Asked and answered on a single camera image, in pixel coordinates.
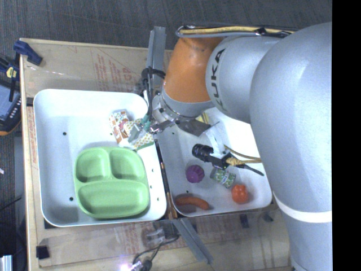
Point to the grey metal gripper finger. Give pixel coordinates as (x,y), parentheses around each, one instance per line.
(134,133)

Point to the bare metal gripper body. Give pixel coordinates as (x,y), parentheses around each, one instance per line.
(162,120)

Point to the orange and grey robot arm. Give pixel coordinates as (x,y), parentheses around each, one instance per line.
(282,109)

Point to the white carton with yellow print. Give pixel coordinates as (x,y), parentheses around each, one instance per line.
(145,140)

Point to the orange and white carton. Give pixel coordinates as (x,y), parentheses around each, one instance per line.
(118,126)

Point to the green divided plate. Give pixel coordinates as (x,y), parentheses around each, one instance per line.
(111,190)

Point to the purple ribbed round toy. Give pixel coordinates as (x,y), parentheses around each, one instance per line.
(194,174)

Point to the white plastic tray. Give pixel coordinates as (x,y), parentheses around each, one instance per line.
(253,179)
(62,165)

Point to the green and white small can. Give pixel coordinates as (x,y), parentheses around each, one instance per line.
(222,177)

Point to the red sausage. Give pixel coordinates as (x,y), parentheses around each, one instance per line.
(193,202)

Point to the brown cardboard board red print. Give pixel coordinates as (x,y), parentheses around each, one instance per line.
(73,63)

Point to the orange round toy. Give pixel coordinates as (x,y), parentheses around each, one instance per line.
(239,194)

